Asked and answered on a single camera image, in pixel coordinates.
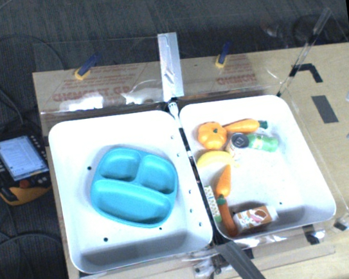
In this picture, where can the orange toy carrot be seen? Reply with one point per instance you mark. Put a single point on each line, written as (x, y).
(241, 126)
(226, 217)

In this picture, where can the yellow banana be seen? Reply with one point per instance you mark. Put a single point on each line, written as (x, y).
(211, 157)

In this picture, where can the patterned flat packet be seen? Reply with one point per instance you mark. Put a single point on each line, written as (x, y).
(211, 201)

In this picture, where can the orange toy pumpkin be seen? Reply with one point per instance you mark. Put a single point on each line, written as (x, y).
(210, 136)

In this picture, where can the green plastic bottle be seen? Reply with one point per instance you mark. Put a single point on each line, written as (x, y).
(263, 143)

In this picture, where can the brown cardboard board red print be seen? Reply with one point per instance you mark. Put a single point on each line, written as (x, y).
(57, 91)

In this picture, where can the blue divided plate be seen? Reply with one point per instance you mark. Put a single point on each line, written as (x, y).
(133, 187)

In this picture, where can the orange pizza slice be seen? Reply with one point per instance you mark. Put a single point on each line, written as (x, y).
(224, 181)

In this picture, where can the small can with dark lid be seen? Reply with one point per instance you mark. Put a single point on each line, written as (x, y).
(237, 144)

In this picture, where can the brown and white carton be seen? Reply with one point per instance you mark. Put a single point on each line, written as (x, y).
(254, 218)

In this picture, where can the white plastic tray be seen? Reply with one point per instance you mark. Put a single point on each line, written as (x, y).
(299, 188)
(87, 252)

